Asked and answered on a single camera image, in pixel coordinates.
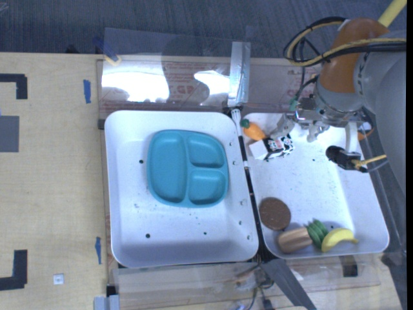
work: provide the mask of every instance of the blue plate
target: blue plate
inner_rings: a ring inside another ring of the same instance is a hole
[[[148,186],[158,201],[179,207],[209,207],[228,191],[222,144],[199,132],[165,130],[149,145]]]

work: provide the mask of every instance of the brown round lid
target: brown round lid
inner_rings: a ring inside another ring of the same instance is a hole
[[[291,212],[287,205],[277,198],[265,198],[259,205],[259,217],[269,229],[285,229],[291,221]]]

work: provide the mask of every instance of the wooden table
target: wooden table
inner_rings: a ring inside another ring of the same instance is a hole
[[[101,59],[0,54],[0,73],[28,78],[28,99],[16,99],[15,84],[0,83],[1,115],[19,116],[20,123],[19,152],[0,152],[0,278],[12,276],[15,250],[28,252],[27,284],[0,291],[0,309],[93,309],[94,297],[106,294],[102,131],[97,128]],[[90,103],[84,79],[91,84]],[[379,285],[314,291],[310,298],[319,309],[400,309],[387,267],[378,255],[374,263]],[[54,284],[55,274],[64,275],[63,284]],[[283,295],[272,300],[278,309],[291,307]]]

